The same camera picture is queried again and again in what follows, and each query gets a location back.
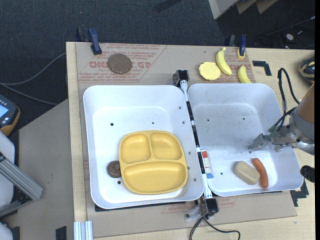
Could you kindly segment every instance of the yellow round object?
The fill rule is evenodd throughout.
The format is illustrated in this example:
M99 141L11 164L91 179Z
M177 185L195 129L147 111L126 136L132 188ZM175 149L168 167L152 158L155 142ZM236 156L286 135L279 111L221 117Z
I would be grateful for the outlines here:
M199 67L200 75L206 80L216 80L220 77L221 70L214 62L202 63Z

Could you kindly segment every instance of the hot dog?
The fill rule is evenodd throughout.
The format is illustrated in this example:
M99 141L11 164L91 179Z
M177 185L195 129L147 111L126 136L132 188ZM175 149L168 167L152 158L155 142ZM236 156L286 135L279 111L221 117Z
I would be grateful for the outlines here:
M266 168L264 167L263 163L260 161L259 158L253 158L252 164L260 174L260 186L263 189L266 189L269 186L269 179Z

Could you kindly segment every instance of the yellow divided plate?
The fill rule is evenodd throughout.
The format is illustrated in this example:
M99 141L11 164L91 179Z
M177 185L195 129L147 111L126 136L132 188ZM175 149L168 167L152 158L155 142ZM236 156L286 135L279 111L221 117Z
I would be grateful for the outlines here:
M119 162L124 184L137 194L176 191L188 179L180 141L167 131L137 131L124 136L119 146Z

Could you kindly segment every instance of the toy banana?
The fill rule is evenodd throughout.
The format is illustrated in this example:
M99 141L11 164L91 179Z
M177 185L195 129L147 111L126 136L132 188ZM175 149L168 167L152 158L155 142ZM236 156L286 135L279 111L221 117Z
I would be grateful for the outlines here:
M251 80L249 79L247 75L247 69L246 66L242 65L238 70L238 77L241 83L244 84L252 84Z
M231 68L228 66L225 60L225 50L226 50L226 47L223 47L220 51L218 51L215 56L215 60L219 69L223 73L225 73L226 75L231 75L232 74Z

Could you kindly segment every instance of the wooden table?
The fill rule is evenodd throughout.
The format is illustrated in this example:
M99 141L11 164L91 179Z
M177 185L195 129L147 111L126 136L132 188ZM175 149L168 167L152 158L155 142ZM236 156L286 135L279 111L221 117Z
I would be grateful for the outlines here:
M85 222L88 220L85 193L85 175L82 149L82 132L80 119L80 102L78 89L77 53L76 42L66 43L67 54L67 78L68 78L68 98L70 116L70 140L71 140L71 159L72 159L72 184L73 184L73 208L74 220ZM310 85L300 76L298 72L299 64L314 55L314 50L289 50L289 49L265 49L247 48L246 54L249 58L254 79L257 83L270 86L276 94L279 106L282 105L281 95L278 87L277 72L280 68L285 68L289 73L293 91L297 99L302 99ZM255 67L252 61L265 61L268 63L272 76L266 76L262 67ZM289 87L283 80L284 93L287 98L287 107L293 108L296 104L291 98ZM301 150L296 149L301 166L315 166L315 158ZM268 219L259 221L249 221L233 224L219 225L221 230L239 230L241 239L315 239L315 185L306 181L309 195L307 198L298 200L296 208L297 216L278 219ZM175 230L146 232L130 235L117 235L110 237L100 237L97 239L188 239L190 228ZM208 226L199 227L194 239L236 239L236 235L227 236L214 231Z

